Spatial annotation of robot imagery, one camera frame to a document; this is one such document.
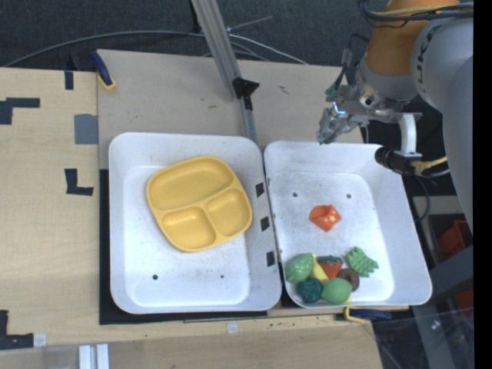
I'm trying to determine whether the dark green broccoli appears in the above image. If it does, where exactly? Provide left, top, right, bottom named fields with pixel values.
left=296, top=277, right=324, bottom=304

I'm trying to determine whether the orange block with yellow star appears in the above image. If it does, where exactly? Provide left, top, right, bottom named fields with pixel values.
left=308, top=204, right=343, bottom=233

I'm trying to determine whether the yellow banana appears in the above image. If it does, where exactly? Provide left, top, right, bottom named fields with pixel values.
left=309, top=254, right=330, bottom=286

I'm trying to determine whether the green leafy toy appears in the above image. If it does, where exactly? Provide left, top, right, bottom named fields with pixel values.
left=344, top=246, right=380, bottom=278

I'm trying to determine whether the brown doughnut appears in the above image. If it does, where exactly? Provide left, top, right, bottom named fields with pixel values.
left=337, top=268, right=361, bottom=293

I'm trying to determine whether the red strawberry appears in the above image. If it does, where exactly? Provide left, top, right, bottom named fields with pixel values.
left=316, top=254, right=344, bottom=281

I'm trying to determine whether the yellow divided plate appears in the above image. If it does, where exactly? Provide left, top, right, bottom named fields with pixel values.
left=145, top=155, right=254, bottom=254

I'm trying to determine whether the white plastic tray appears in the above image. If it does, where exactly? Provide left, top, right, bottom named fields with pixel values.
left=108, top=131, right=283, bottom=315
left=263, top=140, right=434, bottom=310

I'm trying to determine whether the green lime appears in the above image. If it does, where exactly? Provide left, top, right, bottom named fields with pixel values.
left=320, top=278, right=354, bottom=306

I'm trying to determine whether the black cylinder on white bracket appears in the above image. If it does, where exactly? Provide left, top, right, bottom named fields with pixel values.
left=374, top=113, right=424, bottom=177

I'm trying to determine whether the light green ribbed vegetable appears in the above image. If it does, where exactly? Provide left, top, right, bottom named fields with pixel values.
left=284, top=252, right=316, bottom=284

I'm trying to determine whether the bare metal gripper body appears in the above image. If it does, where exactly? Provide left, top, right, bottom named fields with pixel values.
left=324, top=84, right=408, bottom=127

